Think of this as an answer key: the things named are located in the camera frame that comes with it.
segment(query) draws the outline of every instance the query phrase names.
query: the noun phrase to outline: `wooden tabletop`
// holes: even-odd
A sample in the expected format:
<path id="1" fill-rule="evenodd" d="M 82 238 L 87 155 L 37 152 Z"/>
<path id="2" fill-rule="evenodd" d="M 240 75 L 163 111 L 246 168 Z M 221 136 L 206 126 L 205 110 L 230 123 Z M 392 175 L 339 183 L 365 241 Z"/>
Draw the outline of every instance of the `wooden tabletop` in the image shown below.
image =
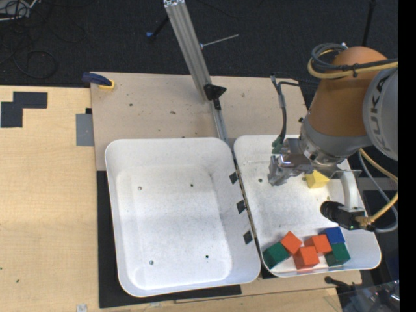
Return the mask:
<path id="1" fill-rule="evenodd" d="M 238 78 L 227 81 L 241 84 Z M 100 309 L 96 151 L 92 146 L 77 146 L 75 118 L 93 107 L 96 128 L 99 120 L 91 90 L 2 86 L 0 101 L 12 101 L 13 92 L 47 92 L 48 103 L 46 109 L 23 109 L 23 127 L 0 128 L 2 310 L 70 312 L 86 304 L 88 312 L 153 307 L 163 311 L 275 311 L 276 306 L 284 311 L 334 311 L 334 304 L 339 304 L 334 286 L 324 282 L 324 274 L 314 274 L 260 277 L 242 285 L 238 297 Z M 361 283 L 359 271 L 337 272 L 337 279 Z"/>

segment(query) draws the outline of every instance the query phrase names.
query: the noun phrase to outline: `green block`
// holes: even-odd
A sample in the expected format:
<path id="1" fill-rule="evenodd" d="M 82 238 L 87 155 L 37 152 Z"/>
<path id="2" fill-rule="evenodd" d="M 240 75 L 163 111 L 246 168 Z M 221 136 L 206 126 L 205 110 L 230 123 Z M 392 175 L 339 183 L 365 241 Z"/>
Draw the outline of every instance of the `green block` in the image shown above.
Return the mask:
<path id="1" fill-rule="evenodd" d="M 276 243 L 263 252 L 263 259 L 269 269 L 286 260 L 289 256 L 281 242 Z"/>
<path id="2" fill-rule="evenodd" d="M 343 242 L 331 244 L 332 252 L 325 255 L 329 267 L 341 266 L 351 259 L 348 250 Z"/>

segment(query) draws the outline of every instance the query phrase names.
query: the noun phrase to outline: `white plastic tray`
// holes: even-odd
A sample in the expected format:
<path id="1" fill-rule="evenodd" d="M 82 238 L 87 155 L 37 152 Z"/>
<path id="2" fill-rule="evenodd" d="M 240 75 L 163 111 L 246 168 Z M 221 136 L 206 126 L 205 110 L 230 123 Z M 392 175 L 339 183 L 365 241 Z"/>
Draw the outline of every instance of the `white plastic tray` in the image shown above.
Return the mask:
<path id="1" fill-rule="evenodd" d="M 320 206 L 328 199 L 344 203 L 344 192 L 339 179 L 331 179 L 320 189 L 310 189 L 302 180 L 304 177 L 302 174 L 289 178 L 281 186 L 269 184 L 268 165 L 271 145 L 275 138 L 275 135 L 245 135 L 234 143 L 248 207 L 262 252 L 279 242 L 288 231 L 292 231 L 299 239 L 305 241 L 324 228 L 337 226 L 321 215 Z M 350 168 L 347 161 L 341 166 L 344 170 Z M 364 208 L 361 199 L 359 206 Z M 329 267 L 325 257 L 320 256 L 318 265 L 307 270 L 297 270 L 293 258 L 290 257 L 269 271 L 275 276 L 290 277 L 317 272 L 376 268 L 381 261 L 376 235 L 364 230 L 349 231 L 344 228 L 341 230 L 351 256 L 344 265 Z"/>
<path id="2" fill-rule="evenodd" d="M 105 152 L 118 277 L 133 296 L 248 283 L 260 259 L 217 138 L 116 140 Z"/>

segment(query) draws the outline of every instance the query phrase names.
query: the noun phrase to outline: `black tape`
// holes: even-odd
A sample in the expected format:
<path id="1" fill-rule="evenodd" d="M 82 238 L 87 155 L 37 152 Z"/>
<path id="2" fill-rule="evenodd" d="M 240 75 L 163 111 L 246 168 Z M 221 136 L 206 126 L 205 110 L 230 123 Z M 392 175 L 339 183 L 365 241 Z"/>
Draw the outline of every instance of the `black tape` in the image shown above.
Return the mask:
<path id="1" fill-rule="evenodd" d="M 252 233 L 251 233 L 251 231 L 249 230 L 249 231 L 247 231 L 245 234 L 244 234 L 244 241 L 246 242 L 246 245 L 249 243 L 249 242 L 251 242 L 252 240 L 253 240 L 253 236 L 252 236 Z"/>
<path id="2" fill-rule="evenodd" d="M 47 92 L 13 92 L 13 102 L 24 109 L 46 109 Z"/>
<path id="3" fill-rule="evenodd" d="M 23 127 L 23 107 L 12 101 L 1 103 L 0 127 Z"/>
<path id="4" fill-rule="evenodd" d="M 246 205 L 244 204 L 244 200 L 241 200 L 237 203 L 237 209 L 239 210 L 239 214 L 241 214 L 246 208 Z"/>
<path id="5" fill-rule="evenodd" d="M 47 92 L 13 92 L 13 101 L 1 102 L 0 127 L 23 127 L 23 109 L 46 109 Z"/>
<path id="6" fill-rule="evenodd" d="M 230 175 L 229 179 L 231 180 L 231 182 L 232 182 L 232 183 L 233 183 L 233 185 L 234 185 L 234 184 L 235 184 L 235 182 L 236 182 L 237 180 L 239 180 L 239 177 L 238 177 L 237 173 L 236 173 L 236 172 L 234 172 L 232 175 Z"/>

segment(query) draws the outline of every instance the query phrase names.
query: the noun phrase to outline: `aluminum extrusion bar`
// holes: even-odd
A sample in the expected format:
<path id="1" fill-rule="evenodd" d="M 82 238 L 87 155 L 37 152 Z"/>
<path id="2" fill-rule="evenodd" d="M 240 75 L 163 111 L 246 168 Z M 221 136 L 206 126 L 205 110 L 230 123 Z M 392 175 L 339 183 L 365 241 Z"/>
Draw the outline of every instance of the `aluminum extrusion bar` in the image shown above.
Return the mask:
<path id="1" fill-rule="evenodd" d="M 205 85 L 211 84 L 211 78 L 185 0 L 164 0 L 163 3 L 195 87 L 201 98 L 208 101 L 203 88 Z M 229 144 L 221 110 L 217 110 L 212 101 L 209 101 L 209 104 L 213 112 L 218 136 Z"/>

